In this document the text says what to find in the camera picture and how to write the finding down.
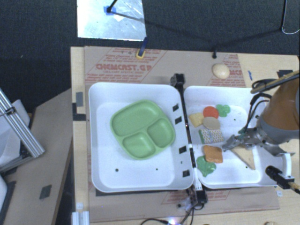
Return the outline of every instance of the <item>white tray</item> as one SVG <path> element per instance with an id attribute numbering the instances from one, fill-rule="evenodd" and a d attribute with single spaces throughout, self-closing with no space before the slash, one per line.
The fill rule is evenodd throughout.
<path id="1" fill-rule="evenodd" d="M 174 143 L 146 159 L 131 158 L 119 145 L 110 129 L 112 115 L 121 108 L 142 100 L 155 102 L 172 123 Z M 184 116 L 179 92 L 169 85 L 100 82 L 89 90 L 92 181 L 102 192 L 178 190 L 190 187 L 194 180 Z M 175 124 L 175 119 L 182 122 Z"/>
<path id="2" fill-rule="evenodd" d="M 238 131 L 245 126 L 248 111 L 250 109 L 250 101 L 253 95 L 251 89 L 247 88 L 225 88 L 225 87 L 201 87 L 191 86 L 184 92 L 186 102 L 187 115 L 193 113 L 201 113 L 207 106 L 229 105 L 231 112 L 225 118 L 219 117 L 221 131 L 224 142 L 210 144 L 212 146 L 221 147 L 231 135 L 238 135 Z M 265 104 L 261 103 L 255 112 L 260 115 L 265 108 Z M 249 128 L 256 126 L 256 118 L 253 118 L 249 124 Z M 195 159 L 203 156 L 203 145 L 201 143 L 198 131 L 200 127 L 194 127 L 189 121 L 189 128 L 193 142 Z M 216 170 L 203 177 L 198 171 L 200 182 L 208 188 L 245 188 L 245 187 L 262 187 L 275 186 L 276 182 L 269 178 L 265 173 L 267 166 L 272 165 L 278 169 L 283 169 L 283 159 L 274 157 L 265 149 L 255 146 L 253 149 L 255 170 L 246 168 L 236 155 L 230 150 L 223 152 L 223 163 L 216 164 Z"/>

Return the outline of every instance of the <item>metal profile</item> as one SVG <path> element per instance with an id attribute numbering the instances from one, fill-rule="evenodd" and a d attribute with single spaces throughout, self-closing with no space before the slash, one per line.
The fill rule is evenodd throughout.
<path id="1" fill-rule="evenodd" d="M 0 115 L 4 116 L 33 158 L 37 158 L 45 152 L 45 149 L 35 139 L 2 89 L 0 89 Z"/>

